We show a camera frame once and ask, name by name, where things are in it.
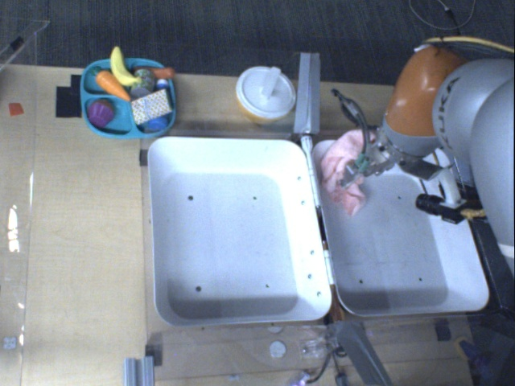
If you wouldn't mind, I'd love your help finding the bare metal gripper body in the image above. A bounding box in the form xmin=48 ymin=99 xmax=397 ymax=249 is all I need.
xmin=353 ymin=138 xmax=398 ymax=177

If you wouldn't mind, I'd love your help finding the pink cloth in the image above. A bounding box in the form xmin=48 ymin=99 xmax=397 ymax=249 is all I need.
xmin=320 ymin=129 xmax=377 ymax=217

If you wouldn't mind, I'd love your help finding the white plastic tray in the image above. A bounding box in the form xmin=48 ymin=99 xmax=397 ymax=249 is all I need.
xmin=311 ymin=138 xmax=491 ymax=318
xmin=146 ymin=135 xmax=333 ymax=329

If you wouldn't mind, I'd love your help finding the yellow tub with white lid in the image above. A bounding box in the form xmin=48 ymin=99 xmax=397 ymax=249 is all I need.
xmin=235 ymin=65 xmax=297 ymax=125

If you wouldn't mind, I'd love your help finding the clear plastic bottle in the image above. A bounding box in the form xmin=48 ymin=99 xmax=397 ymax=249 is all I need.
xmin=298 ymin=333 xmax=338 ymax=360

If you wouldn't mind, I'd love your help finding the blue bottle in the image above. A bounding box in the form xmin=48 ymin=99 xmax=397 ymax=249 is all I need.
xmin=143 ymin=114 xmax=170 ymax=133

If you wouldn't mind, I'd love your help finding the yellow patterned white carton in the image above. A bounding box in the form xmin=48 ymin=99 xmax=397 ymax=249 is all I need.
xmin=130 ymin=88 xmax=174 ymax=126

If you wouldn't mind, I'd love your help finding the small green can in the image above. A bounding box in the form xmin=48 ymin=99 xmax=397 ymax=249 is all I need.
xmin=130 ymin=67 xmax=157 ymax=96

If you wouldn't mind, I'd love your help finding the blue divided plate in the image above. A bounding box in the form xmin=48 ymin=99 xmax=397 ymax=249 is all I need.
xmin=79 ymin=57 xmax=178 ymax=141

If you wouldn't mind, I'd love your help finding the orange carrot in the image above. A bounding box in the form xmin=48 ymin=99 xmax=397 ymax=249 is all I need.
xmin=94 ymin=69 xmax=131 ymax=102

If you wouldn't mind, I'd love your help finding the yellow banana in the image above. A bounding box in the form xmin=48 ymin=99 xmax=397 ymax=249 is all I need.
xmin=109 ymin=46 xmax=142 ymax=88

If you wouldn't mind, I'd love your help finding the black cylinder on white bracket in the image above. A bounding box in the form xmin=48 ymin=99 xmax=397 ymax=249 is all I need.
xmin=415 ymin=169 xmax=471 ymax=225

